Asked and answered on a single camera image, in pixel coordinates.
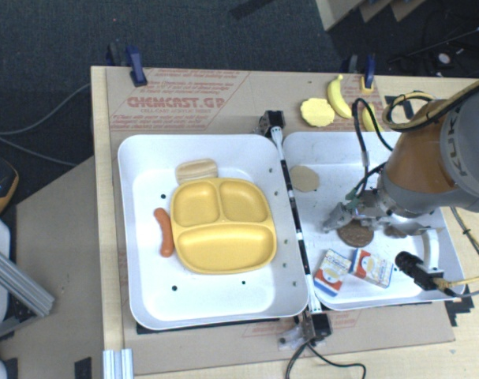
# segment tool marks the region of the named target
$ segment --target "banana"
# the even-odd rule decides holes
[[[371,107],[372,114],[374,115],[374,119],[376,120],[376,123],[378,124],[378,129],[380,130],[380,132],[383,132],[384,129],[378,123],[378,118],[376,117],[374,106],[371,103],[369,103],[369,106]],[[369,132],[376,131],[374,129],[374,123],[372,122],[371,115],[369,114],[369,112],[367,111],[367,108],[365,107],[362,108],[362,121],[364,123],[364,127],[366,130],[368,130]]]
[[[343,118],[351,118],[351,108],[346,103],[341,95],[341,80],[342,74],[339,74],[337,78],[331,81],[327,87],[328,102],[334,108],[334,111]]]

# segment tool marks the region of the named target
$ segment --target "sausage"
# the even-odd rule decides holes
[[[153,215],[162,229],[162,247],[160,247],[160,255],[162,257],[170,257],[174,252],[173,229],[170,225],[170,217],[164,208],[157,208],[153,212]]]

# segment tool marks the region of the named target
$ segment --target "table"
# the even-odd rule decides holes
[[[99,225],[100,275],[103,300],[103,342],[106,350],[121,350],[125,347],[125,338],[122,323],[122,300],[120,296],[120,276],[118,272],[118,248],[116,237],[116,222],[114,210],[114,187],[110,116],[108,109],[108,79],[107,72],[114,72],[111,68],[94,66],[91,69],[92,79],[92,106],[95,142],[95,172],[97,189],[97,211]],[[255,105],[251,111],[260,111],[263,114],[265,105],[269,109],[278,109],[278,102],[271,102],[268,97],[278,96],[291,85],[304,83],[309,90],[294,89],[294,102],[308,98],[304,94],[315,91],[314,84],[324,85],[325,81],[335,77],[334,74],[314,73],[261,73],[250,72],[249,83],[267,83],[275,85],[272,93],[264,96],[255,96]],[[414,89],[423,89],[441,98],[446,98],[473,82],[471,79],[439,79],[429,77],[375,77],[376,90],[383,101],[385,96],[397,96]],[[309,129],[298,118],[294,103],[284,103],[288,110],[286,116],[286,132]],[[213,124],[213,118],[208,124],[211,133],[217,133],[223,125]],[[444,209],[448,222],[448,229],[455,242],[464,273],[467,276],[479,275],[479,258],[471,249],[470,244],[462,237],[458,226],[452,219],[449,210]],[[462,212],[462,216],[479,238],[479,214]],[[361,362],[367,366],[368,377],[479,377],[479,296],[473,299],[474,309],[471,313],[458,316],[458,327],[455,328],[456,341],[452,343],[438,343],[409,348],[366,351],[346,355],[336,355],[331,360],[341,363]],[[283,377],[286,361],[260,362],[255,364],[241,364],[236,366],[210,367],[208,369],[193,370],[191,372],[172,372],[148,374],[142,377]],[[360,377],[360,372],[353,371],[350,377]],[[292,371],[293,377],[342,377],[342,371],[334,367],[324,366],[316,358],[302,358]]]

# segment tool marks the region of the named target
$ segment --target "yellow plate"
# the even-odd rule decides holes
[[[261,268],[276,252],[271,209],[262,191],[238,178],[181,184],[172,197],[174,246],[183,265],[202,274]]]

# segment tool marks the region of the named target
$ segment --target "blue clamp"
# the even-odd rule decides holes
[[[132,67],[130,72],[130,78],[136,87],[148,84],[146,76],[143,72],[143,66],[141,65],[141,53],[139,49],[133,45],[128,45],[125,49],[127,54],[127,64]]]
[[[360,90],[364,94],[370,94],[374,87],[372,82],[374,81],[374,70],[376,69],[376,61],[373,54],[367,55],[367,62],[365,63],[365,72],[360,79]]]

